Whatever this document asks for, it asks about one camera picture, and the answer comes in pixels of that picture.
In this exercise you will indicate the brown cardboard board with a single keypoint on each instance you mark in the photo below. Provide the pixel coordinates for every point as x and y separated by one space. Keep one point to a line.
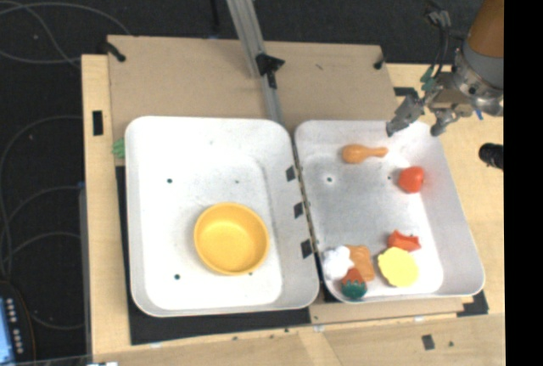
182 80

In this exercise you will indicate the orange toy chicken drumstick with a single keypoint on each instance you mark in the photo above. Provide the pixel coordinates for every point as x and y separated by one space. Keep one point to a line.
356 153

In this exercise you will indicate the red-orange toy crab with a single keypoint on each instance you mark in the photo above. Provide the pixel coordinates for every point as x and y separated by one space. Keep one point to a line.
403 241

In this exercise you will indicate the yellow bowl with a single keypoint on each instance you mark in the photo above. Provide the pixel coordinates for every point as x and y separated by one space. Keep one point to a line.
231 239

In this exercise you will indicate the red toy pepper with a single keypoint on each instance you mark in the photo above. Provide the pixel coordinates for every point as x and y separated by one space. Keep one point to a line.
410 179

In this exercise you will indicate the red strawberry with green leaves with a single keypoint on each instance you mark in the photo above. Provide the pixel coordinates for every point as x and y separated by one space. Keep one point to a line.
354 285

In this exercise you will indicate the white toy cauliflower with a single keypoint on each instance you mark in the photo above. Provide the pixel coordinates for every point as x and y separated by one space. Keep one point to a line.
336 262

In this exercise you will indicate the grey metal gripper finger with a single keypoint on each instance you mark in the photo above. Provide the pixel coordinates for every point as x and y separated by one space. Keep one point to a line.
443 122
403 116

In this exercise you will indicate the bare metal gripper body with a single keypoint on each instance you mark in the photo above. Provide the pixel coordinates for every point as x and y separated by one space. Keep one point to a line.
449 94

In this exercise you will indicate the yellow toy biscuit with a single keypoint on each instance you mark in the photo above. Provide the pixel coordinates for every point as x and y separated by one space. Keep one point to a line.
398 267

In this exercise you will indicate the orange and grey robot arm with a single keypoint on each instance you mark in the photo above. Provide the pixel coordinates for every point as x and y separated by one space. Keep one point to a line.
488 33

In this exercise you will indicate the tan toy bread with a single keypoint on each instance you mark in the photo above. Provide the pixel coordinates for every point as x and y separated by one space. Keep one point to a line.
362 262

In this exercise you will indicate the white plastic tray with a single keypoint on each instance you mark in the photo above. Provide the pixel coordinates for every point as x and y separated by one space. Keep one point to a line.
212 152
360 207

